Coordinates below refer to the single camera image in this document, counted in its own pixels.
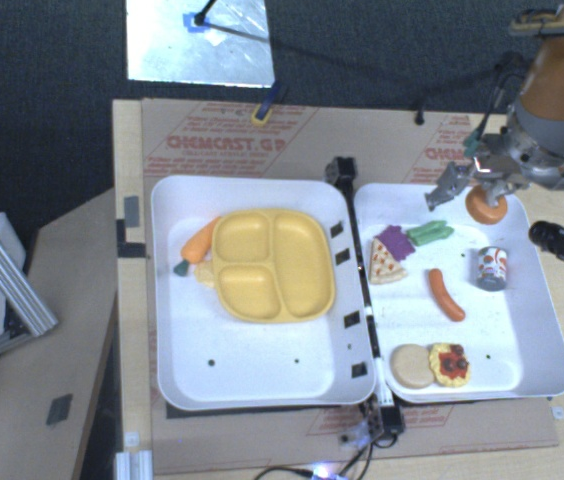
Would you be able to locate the yellow divided plate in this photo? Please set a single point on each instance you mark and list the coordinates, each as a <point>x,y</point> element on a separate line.
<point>272,263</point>

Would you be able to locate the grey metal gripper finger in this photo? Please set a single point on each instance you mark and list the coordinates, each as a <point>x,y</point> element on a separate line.
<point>496,195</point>
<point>449,183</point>

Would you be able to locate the orange carrot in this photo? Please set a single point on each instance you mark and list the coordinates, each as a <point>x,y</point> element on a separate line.
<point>201,240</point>

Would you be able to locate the yellow pasta with red sauce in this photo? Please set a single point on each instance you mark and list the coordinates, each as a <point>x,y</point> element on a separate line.
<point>449,365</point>

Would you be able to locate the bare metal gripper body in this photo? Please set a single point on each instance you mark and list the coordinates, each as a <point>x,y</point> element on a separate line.
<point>527,160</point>

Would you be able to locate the brown cardboard board, red print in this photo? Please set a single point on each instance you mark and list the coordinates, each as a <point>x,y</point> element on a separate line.
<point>242,143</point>

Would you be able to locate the pizza slice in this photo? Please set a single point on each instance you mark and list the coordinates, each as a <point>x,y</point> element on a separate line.
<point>383,268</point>

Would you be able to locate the red and white can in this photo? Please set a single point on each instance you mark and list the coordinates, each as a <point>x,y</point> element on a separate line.
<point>492,268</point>

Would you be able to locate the thin black and white rod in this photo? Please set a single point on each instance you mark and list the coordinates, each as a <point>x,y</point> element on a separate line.
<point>362,273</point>

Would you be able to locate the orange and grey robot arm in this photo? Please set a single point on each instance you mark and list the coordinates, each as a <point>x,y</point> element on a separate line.
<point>559,73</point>

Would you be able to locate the tan round bread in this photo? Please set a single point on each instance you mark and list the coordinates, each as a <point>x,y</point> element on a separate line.
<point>411,366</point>

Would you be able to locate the orange doughnut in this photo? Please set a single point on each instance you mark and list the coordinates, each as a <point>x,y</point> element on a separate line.
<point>477,213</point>

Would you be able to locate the white plastic tray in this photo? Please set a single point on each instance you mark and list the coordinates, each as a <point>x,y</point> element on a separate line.
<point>502,328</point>
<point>262,363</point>

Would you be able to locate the orange sausage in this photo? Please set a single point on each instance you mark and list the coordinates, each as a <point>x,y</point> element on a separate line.
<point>446,295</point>

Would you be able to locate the green beans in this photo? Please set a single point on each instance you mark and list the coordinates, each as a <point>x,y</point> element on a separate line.
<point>429,233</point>

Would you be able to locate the purple grapes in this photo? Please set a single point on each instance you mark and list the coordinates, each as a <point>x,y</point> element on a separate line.
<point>396,243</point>

